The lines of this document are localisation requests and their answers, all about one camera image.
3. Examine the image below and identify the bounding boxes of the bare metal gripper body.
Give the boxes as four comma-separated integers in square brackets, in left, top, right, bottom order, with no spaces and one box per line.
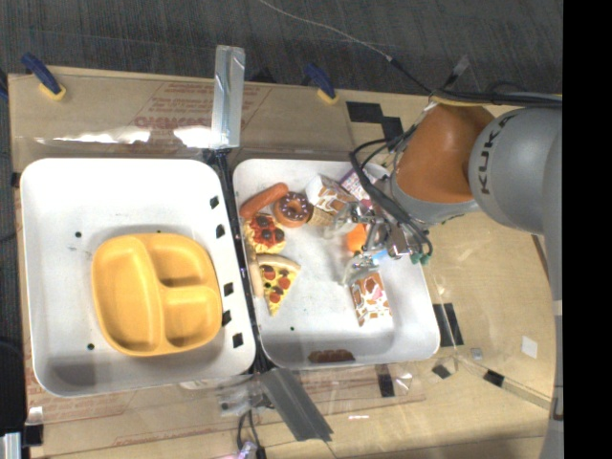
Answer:
[364,218,426,261]

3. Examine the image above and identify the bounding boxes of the orange toy fruit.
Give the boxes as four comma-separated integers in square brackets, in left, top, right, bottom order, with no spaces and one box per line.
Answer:
[345,223,370,254]

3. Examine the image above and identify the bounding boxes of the purple and white packet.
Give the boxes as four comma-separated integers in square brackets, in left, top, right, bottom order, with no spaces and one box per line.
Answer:
[339,168,380,210]

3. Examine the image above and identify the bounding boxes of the white and brown carton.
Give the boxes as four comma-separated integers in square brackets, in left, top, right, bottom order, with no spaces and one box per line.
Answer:
[349,271,395,328]
[304,173,359,215]

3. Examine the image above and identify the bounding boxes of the brown waffle cone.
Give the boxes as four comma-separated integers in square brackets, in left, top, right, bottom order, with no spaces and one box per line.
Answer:
[307,207,337,228]

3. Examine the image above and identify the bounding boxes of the white plastic tray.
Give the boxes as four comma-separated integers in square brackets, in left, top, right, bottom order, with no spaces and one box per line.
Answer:
[18,157,257,398]
[231,158,442,371]

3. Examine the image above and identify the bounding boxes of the brown doughnut purple icing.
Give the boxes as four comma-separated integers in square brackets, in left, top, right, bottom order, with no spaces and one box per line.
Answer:
[272,191,315,230]

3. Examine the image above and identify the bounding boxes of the pizza slice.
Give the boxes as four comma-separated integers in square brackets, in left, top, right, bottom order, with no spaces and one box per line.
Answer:
[256,252,303,317]

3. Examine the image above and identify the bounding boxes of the brown biscuit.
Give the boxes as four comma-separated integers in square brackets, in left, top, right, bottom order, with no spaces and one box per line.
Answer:
[306,348,357,365]

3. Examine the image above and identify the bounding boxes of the yellow pasta with red sauce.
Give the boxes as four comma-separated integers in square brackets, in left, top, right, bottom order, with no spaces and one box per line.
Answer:
[242,213,288,255]

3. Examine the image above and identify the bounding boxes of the red sausage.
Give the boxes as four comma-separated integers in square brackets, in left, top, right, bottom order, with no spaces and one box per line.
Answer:
[238,182,291,221]

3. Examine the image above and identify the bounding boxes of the yellow divided plate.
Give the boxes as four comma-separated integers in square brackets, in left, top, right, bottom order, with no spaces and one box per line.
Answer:
[90,231,225,358]

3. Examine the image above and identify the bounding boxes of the brown cardboard board red print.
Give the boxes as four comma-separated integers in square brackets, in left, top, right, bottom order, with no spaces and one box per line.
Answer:
[7,64,564,459]

